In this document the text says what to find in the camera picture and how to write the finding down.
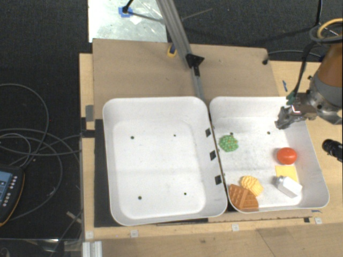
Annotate red tomato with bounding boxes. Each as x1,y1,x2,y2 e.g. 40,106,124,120
277,147,298,165

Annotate white plastic tray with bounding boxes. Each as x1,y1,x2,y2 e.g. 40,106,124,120
102,96,229,226
208,96,330,213

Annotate orange waffle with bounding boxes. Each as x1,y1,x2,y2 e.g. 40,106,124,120
228,184,260,212

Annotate yellow cheese slice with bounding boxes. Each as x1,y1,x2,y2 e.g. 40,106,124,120
275,165,299,183

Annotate brown cardboard board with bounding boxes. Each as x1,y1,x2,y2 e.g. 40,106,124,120
92,38,315,226

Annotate thin black rod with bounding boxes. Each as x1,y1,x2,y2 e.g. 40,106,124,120
210,116,229,203

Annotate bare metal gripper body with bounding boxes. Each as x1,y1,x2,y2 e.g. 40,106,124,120
290,89,343,125

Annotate yellow corn piece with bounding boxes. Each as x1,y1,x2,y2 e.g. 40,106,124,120
240,175,264,197

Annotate white bottle with silver cap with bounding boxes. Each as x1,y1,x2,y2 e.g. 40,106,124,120
272,175,303,199

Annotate green grapes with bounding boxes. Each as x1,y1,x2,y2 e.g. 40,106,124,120
218,134,240,154

